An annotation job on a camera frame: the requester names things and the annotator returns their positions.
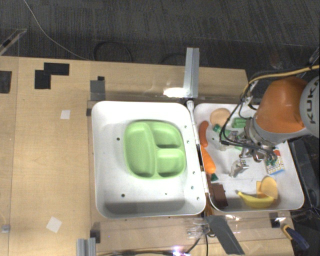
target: wooden table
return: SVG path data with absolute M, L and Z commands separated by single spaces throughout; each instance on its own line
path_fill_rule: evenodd
M 52 75 L 51 89 L 35 89 L 35 70 L 45 62 L 69 64 L 69 75 Z M 10 93 L 0 94 L 0 220 L 11 228 L 0 233 L 0 255 L 74 256 L 77 239 L 88 239 L 92 226 L 90 80 L 105 77 L 107 98 L 162 100 L 164 88 L 182 87 L 184 67 L 1 56 L 0 71 L 12 72 Z M 246 83 L 244 70 L 199 70 L 200 99 L 234 103 Z M 61 119 L 63 110 L 69 119 Z M 281 216 L 292 225 L 288 212 Z M 46 228 L 51 217 L 62 222 L 57 233 Z M 266 224 L 267 214 L 243 217 L 262 221 L 236 234 L 247 255 L 293 255 L 280 229 Z M 226 255 L 216 238 L 209 243 L 209 255 Z M 202 241 L 192 255 L 205 250 Z

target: blue tool handle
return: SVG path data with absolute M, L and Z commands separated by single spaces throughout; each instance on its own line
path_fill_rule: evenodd
M 293 230 L 290 227 L 287 227 L 285 231 L 292 237 L 294 241 L 297 242 L 297 244 L 302 250 L 306 251 L 310 247 L 308 242 L 297 231 Z

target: wooden tabletop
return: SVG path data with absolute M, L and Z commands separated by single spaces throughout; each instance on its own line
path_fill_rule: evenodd
M 69 75 L 52 75 L 51 89 L 35 89 L 35 70 L 44 63 L 69 64 Z M 160 97 L 165 88 L 182 87 L 184 67 L 1 56 L 0 71 L 12 72 L 10 93 L 0 94 L 0 221 L 10 224 L 0 233 L 0 255 L 74 256 L 77 239 L 88 239 L 92 227 L 90 80 L 105 78 L 107 98 Z M 246 83 L 244 70 L 199 70 L 203 99 L 234 103 Z M 61 119 L 64 110 L 69 119 Z M 292 224 L 288 212 L 281 214 Z M 52 217 L 61 221 L 57 232 L 47 228 Z M 266 224 L 268 215 L 252 217 L 264 222 L 239 231 L 247 255 L 293 255 L 280 229 Z M 209 242 L 209 255 L 226 255 L 216 238 Z M 202 241 L 192 255 L 205 249 Z

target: white wire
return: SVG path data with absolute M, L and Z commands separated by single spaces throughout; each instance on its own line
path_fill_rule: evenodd
M 37 17 L 35 16 L 34 12 L 31 10 L 31 8 L 30 8 L 29 4 L 27 3 L 27 1 L 26 1 L 26 0 L 23 0 L 23 1 L 24 1 L 24 3 L 25 3 L 26 7 L 27 7 L 27 8 L 29 9 L 29 11 L 31 12 L 31 14 L 32 14 L 32 16 L 33 16 L 36 24 L 39 26 L 40 30 L 43 32 L 43 34 L 44 34 L 49 40 L 51 40 L 52 42 L 54 42 L 56 45 L 58 45 L 58 46 L 61 47 L 62 49 L 66 50 L 68 53 L 71 53 L 72 55 L 74 55 L 74 56 L 76 56 L 76 57 L 78 57 L 78 58 L 80 58 L 80 59 L 82 59 L 82 60 L 90 61 L 90 59 L 81 57 L 81 56 L 79 56 L 78 54 L 75 54 L 74 52 L 68 50 L 67 48 L 65 48 L 64 46 L 62 46 L 60 43 L 58 43 L 57 41 L 53 40 L 50 36 L 48 36 L 48 34 L 44 31 L 44 29 L 43 29 L 42 26 L 40 25 Z

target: dark floor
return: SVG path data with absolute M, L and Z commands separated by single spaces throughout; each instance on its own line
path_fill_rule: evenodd
M 304 66 L 319 46 L 316 0 L 26 1 L 52 39 L 90 60 L 102 41 L 108 43 L 97 49 L 98 61 L 129 62 L 129 51 L 135 63 L 184 65 L 186 47 L 198 47 L 200 66 L 245 69 L 250 77 Z M 24 0 L 0 0 L 0 42 L 16 29 L 27 33 L 5 55 L 79 59 L 44 35 Z M 175 55 L 164 59 L 169 54 Z M 303 141 L 319 178 L 319 139 Z M 301 255 L 316 255 L 319 224 L 299 222 L 296 229 L 313 241 L 309 254 Z

